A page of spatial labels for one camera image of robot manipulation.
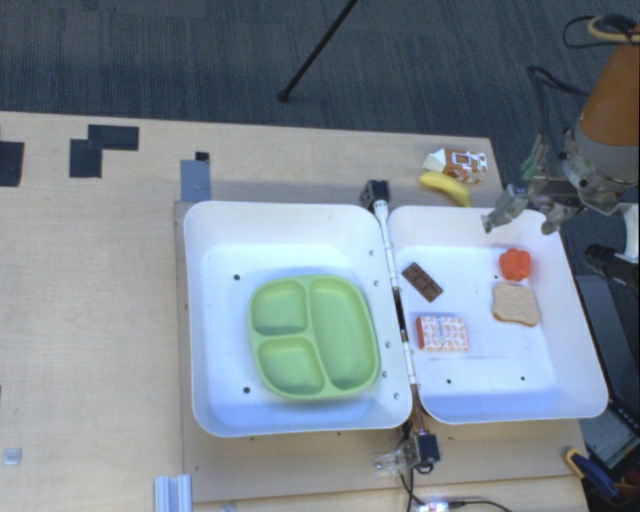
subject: gray carpet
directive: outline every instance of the gray carpet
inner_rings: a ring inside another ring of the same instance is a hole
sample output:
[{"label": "gray carpet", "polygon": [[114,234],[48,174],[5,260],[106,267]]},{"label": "gray carpet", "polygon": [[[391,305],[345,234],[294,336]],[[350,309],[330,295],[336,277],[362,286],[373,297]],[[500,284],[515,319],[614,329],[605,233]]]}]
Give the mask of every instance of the gray carpet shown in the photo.
[{"label": "gray carpet", "polygon": [[[361,0],[290,103],[278,103],[345,3],[1,0],[0,110],[483,136],[503,182],[519,183],[539,122],[526,66],[589,90],[611,49],[568,50],[563,25],[583,14],[635,17],[639,7]],[[559,145],[583,100],[550,101]],[[589,273],[588,245],[624,246],[620,219],[587,212],[563,230],[578,274]],[[637,364],[637,299],[611,290]]]}]

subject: black tape mark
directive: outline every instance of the black tape mark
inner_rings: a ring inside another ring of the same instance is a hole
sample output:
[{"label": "black tape mark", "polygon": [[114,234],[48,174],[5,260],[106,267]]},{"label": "black tape mark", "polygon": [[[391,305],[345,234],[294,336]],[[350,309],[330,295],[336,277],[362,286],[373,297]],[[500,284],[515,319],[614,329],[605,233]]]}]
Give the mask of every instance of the black tape mark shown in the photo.
[{"label": "black tape mark", "polygon": [[0,187],[17,187],[22,179],[24,142],[0,142]]},{"label": "black tape mark", "polygon": [[71,140],[71,178],[102,178],[103,149],[138,151],[140,129],[137,126],[90,124],[88,134],[87,140]]}]

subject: metal bracket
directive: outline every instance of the metal bracket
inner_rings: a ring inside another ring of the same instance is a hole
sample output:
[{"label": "metal bracket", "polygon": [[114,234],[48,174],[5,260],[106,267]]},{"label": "metal bracket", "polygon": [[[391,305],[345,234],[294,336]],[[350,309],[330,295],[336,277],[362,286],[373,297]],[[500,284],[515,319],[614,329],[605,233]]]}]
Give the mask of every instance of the metal bracket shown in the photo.
[{"label": "metal bracket", "polygon": [[434,434],[413,434],[392,452],[374,457],[379,475],[397,475],[407,469],[430,469],[440,460],[438,440]]},{"label": "metal bracket", "polygon": [[180,161],[180,197],[186,203],[211,200],[209,153],[198,151],[195,160]]},{"label": "metal bracket", "polygon": [[191,475],[156,477],[156,512],[192,512]]}]

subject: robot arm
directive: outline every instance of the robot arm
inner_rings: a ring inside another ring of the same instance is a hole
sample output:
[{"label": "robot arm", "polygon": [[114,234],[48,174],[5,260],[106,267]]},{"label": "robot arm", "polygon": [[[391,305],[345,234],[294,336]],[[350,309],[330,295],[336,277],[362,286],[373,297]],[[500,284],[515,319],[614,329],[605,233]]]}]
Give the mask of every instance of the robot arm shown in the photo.
[{"label": "robot arm", "polygon": [[[608,18],[613,19],[610,24],[618,24],[619,30],[624,18]],[[629,27],[622,34],[603,29],[599,22],[602,17],[592,19],[589,32],[620,44],[579,119],[565,133],[564,150],[557,156],[548,155],[543,129],[523,164],[523,177],[530,180],[529,186],[516,190],[508,185],[495,210],[483,216],[482,222],[488,233],[510,222],[529,204],[545,215],[541,227],[544,234],[559,230],[563,222],[584,208],[603,215],[623,215],[628,232],[625,254],[592,246],[587,250],[586,261],[597,272],[637,288],[638,207],[621,203],[619,198],[628,188],[638,186],[640,25]]]}]

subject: black tripod leg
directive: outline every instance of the black tripod leg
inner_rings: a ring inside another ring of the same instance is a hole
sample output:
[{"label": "black tripod leg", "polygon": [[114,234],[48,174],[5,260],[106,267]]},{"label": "black tripod leg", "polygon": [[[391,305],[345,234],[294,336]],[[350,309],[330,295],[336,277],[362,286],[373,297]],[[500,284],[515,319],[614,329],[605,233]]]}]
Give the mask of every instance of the black tripod leg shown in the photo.
[{"label": "black tripod leg", "polygon": [[349,0],[349,3],[347,3],[345,8],[342,9],[342,12],[338,15],[336,20],[329,27],[329,30],[327,30],[327,33],[324,36],[322,36],[322,39],[320,40],[318,45],[313,49],[313,51],[311,52],[309,57],[307,57],[307,60],[304,61],[304,64],[302,64],[302,66],[300,66],[300,69],[295,74],[295,76],[291,79],[289,84],[282,91],[280,91],[278,93],[278,99],[282,103],[286,103],[289,100],[289,94],[291,94],[291,91],[293,90],[293,88],[297,85],[297,83],[300,81],[300,79],[304,76],[304,74],[307,72],[307,70],[311,67],[311,64],[313,64],[313,61],[316,60],[318,55],[320,55],[320,52],[327,45],[327,43],[331,40],[331,38],[333,37],[333,34],[335,34],[336,30],[338,30],[338,28],[340,28],[340,25],[342,25],[342,22],[346,19],[346,17],[349,16],[349,13],[351,12],[351,9],[353,9],[353,7],[356,5],[357,2],[358,2],[358,0]]}]

